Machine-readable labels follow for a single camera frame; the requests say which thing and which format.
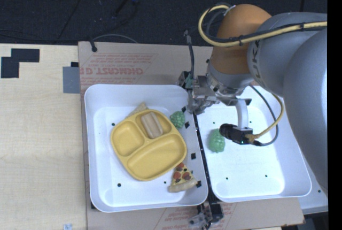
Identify black block with thin wires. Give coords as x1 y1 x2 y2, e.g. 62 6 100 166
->
208 202 223 224

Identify black cylinder on white bracket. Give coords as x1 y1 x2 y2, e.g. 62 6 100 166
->
219 98 254 145

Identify green toy broccoli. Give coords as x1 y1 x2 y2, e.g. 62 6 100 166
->
169 110 186 129

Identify brown cardboard board red print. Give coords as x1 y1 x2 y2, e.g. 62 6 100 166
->
77 41 306 230

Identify beige toy biscuit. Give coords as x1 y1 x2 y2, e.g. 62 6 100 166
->
125 101 150 119

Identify yellow divided plate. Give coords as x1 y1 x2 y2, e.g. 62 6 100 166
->
110 109 188 182

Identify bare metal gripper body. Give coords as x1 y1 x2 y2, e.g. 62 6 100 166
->
188 75 223 103

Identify toy pizza slice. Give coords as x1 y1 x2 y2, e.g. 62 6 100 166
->
168 162 199 194

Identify tan toy sausage bun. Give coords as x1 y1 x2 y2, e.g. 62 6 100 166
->
140 112 164 140

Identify green toy grapes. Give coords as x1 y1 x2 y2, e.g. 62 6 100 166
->
208 128 226 154

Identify white plastic tray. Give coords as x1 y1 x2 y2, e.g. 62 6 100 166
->
84 83 209 213
194 85 313 203

